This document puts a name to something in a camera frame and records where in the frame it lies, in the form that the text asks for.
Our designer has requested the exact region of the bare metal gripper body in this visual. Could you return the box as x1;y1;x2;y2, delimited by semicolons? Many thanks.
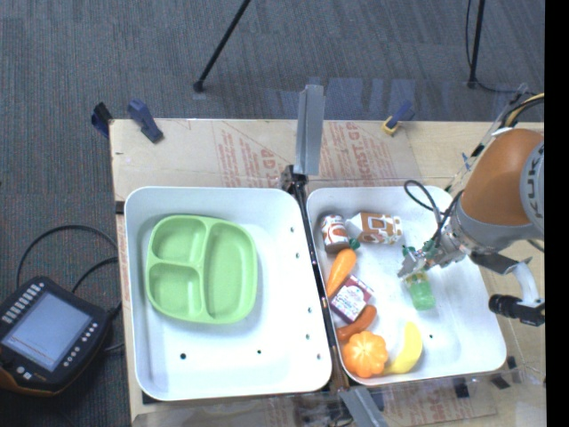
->
425;227;473;269

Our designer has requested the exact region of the green clear plastic bottle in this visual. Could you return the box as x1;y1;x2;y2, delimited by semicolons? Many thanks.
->
402;246;437;311

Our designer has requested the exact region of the white and brown carton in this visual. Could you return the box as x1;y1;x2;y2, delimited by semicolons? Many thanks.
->
344;211;404;246

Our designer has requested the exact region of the white plastic tray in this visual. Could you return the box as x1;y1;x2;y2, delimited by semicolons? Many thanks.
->
123;186;333;402
305;185;509;387

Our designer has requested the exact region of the purple and white carton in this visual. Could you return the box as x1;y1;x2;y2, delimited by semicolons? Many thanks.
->
329;275;374;324

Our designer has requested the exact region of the orange carrot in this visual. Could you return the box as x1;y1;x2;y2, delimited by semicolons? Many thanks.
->
325;237;362;299

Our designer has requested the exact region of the orange sausage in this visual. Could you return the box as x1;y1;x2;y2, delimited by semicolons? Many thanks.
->
335;303;378;342

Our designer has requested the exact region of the orange and white can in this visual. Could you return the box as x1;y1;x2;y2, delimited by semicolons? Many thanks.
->
319;213;351;254

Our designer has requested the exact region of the yellow banana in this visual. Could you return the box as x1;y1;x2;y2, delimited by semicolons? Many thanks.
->
382;320;424;376

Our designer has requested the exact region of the orange tangerine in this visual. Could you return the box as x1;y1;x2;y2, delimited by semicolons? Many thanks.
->
341;330;389;379

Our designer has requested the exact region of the green divided plate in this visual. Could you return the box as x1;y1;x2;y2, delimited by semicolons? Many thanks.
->
145;213;260;326

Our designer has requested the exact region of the brown cardboard board red print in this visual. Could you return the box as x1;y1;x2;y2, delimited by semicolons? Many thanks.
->
108;117;545;427

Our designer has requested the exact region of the black cylinder on white bracket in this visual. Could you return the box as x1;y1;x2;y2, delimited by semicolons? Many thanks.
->
470;252;546;327

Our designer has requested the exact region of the black block with thin wires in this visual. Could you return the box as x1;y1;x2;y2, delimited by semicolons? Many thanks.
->
280;165;309;191

